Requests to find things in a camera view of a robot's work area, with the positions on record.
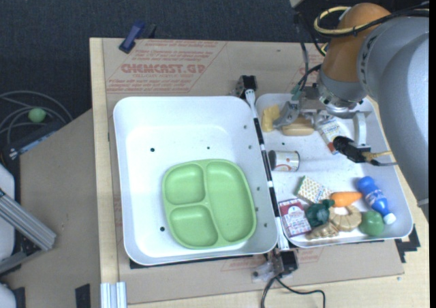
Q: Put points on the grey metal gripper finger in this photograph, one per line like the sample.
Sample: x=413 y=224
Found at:
x=320 y=119
x=287 y=115

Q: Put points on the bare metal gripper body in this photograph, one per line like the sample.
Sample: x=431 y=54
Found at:
x=311 y=100

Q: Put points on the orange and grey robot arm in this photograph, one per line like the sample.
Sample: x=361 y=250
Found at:
x=395 y=71

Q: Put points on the white and orange carton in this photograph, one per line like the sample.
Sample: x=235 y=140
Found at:
x=331 y=133

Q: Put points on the tan bread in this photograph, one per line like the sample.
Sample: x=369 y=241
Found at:
x=299 y=128

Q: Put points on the thin black and white rod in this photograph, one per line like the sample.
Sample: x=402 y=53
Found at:
x=265 y=156

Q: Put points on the white plastic tray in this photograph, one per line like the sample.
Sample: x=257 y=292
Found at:
x=190 y=129
x=320 y=167

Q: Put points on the patterned cracker packet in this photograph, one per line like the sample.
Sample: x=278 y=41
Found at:
x=311 y=189

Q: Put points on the orange carrot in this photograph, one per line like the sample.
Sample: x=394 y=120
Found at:
x=345 y=198

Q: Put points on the blue bottle white cap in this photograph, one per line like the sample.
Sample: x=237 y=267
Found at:
x=373 y=196

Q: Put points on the dark green broccoli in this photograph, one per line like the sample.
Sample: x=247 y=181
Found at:
x=318 y=214

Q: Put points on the red and white carton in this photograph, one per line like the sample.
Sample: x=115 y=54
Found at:
x=293 y=218

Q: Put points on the green divided plate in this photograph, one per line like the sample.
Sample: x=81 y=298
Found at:
x=225 y=197

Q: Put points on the tan round biscuit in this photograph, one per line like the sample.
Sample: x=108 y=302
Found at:
x=351 y=219

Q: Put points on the tan croissant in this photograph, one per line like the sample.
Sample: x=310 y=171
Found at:
x=322 y=232

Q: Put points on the green pepper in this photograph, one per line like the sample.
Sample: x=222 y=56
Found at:
x=372 y=224

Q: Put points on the brown cardboard board red print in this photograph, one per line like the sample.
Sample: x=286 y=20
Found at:
x=163 y=68

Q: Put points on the green ball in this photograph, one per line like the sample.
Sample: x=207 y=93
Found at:
x=36 y=114

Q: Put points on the black cylinder on white bracket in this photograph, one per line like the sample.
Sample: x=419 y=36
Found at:
x=347 y=148

